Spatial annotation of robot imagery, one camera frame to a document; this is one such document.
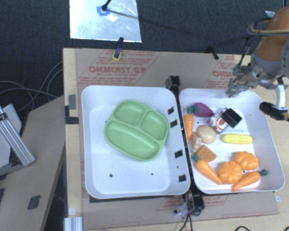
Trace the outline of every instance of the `aluminum rail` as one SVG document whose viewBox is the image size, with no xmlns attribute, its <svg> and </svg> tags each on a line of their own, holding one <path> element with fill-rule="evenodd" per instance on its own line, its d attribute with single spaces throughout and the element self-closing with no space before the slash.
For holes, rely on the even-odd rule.
<svg viewBox="0 0 289 231">
<path fill-rule="evenodd" d="M 35 160 L 34 155 L 26 147 L 20 135 L 17 133 L 13 127 L 11 121 L 4 113 L 2 107 L 0 106 L 0 132 L 5 137 L 6 141 L 11 146 L 15 155 L 21 162 L 23 166 L 27 166 Z"/>
</svg>

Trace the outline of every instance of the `orange carrot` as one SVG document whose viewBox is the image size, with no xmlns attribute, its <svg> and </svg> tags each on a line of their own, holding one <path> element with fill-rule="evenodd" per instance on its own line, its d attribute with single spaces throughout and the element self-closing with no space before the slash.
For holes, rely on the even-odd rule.
<svg viewBox="0 0 289 231">
<path fill-rule="evenodd" d="M 267 172 L 265 169 L 263 169 L 261 172 L 253 171 L 246 173 L 236 184 L 233 185 L 232 189 L 236 191 L 241 187 L 251 185 L 259 181 L 260 176 L 265 176 L 266 174 Z"/>
<path fill-rule="evenodd" d="M 190 143 L 193 135 L 194 117 L 192 114 L 188 113 L 184 116 L 184 127 L 187 137 L 187 143 Z"/>
<path fill-rule="evenodd" d="M 214 181 L 215 183 L 222 185 L 222 180 L 217 176 L 213 168 L 205 160 L 199 159 L 197 154 L 192 157 L 196 161 L 196 168 L 202 173 L 205 177 Z"/>
</svg>

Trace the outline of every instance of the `toy pumpkin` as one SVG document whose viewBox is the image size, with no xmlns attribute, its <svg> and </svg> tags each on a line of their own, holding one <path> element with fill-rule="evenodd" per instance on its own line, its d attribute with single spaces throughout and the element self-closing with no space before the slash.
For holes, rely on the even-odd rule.
<svg viewBox="0 0 289 231">
<path fill-rule="evenodd" d="M 242 167 L 242 170 L 253 170 L 258 167 L 258 158 L 252 153 L 246 151 L 238 152 L 235 162 Z"/>
<path fill-rule="evenodd" d="M 242 178 L 242 167 L 234 161 L 222 163 L 218 177 L 227 184 L 237 183 Z"/>
</svg>

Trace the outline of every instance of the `metal frame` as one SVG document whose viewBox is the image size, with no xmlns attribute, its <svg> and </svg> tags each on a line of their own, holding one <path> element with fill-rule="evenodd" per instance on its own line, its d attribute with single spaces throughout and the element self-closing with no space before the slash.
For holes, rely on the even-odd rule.
<svg viewBox="0 0 289 231">
<path fill-rule="evenodd" d="M 24 144 L 22 138 L 13 127 L 11 121 L 9 120 L 8 116 L 5 114 L 1 106 L 0 106 L 0 132 L 11 146 L 12 151 L 15 153 L 15 156 L 17 157 L 22 166 L 28 166 L 30 163 L 35 161 L 34 155 Z M 6 166 L 0 168 L 0 176 L 8 172 L 11 172 L 19 167 L 20 165 L 14 166 L 12 163 L 7 164 Z"/>
</svg>

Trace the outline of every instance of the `green plate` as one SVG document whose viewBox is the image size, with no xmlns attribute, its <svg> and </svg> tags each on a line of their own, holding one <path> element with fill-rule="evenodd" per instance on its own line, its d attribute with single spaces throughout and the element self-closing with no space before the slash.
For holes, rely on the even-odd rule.
<svg viewBox="0 0 289 231">
<path fill-rule="evenodd" d="M 167 119 L 147 105 L 126 100 L 111 113 L 104 138 L 113 148 L 141 161 L 157 157 L 169 132 Z"/>
</svg>

